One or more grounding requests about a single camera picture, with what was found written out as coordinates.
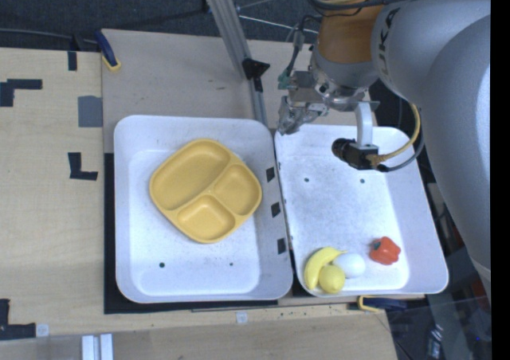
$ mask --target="lemon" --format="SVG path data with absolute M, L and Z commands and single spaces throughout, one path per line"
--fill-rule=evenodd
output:
M 319 285 L 327 293 L 338 293 L 345 284 L 345 272 L 338 265 L 324 265 L 319 273 Z

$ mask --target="red pepper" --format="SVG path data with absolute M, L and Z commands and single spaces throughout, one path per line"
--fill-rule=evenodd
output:
M 391 265 L 398 261 L 401 249 L 389 237 L 382 237 L 372 242 L 370 258 L 383 265 Z

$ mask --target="yellow plate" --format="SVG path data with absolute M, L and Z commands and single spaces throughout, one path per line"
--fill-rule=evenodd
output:
M 218 242 L 257 209 L 261 184 L 228 148 L 197 139 L 175 152 L 151 176 L 152 201 L 192 240 Z

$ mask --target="banana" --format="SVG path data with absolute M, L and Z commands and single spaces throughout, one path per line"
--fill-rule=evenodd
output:
M 310 290 L 314 289 L 319 283 L 319 273 L 322 267 L 346 252 L 333 247 L 324 247 L 314 252 L 304 266 L 304 283 L 306 287 Z

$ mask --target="egg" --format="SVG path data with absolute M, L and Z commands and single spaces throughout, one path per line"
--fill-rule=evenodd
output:
M 338 265 L 345 272 L 346 278 L 357 278 L 367 269 L 365 260 L 356 252 L 346 252 L 335 258 L 334 265 Z

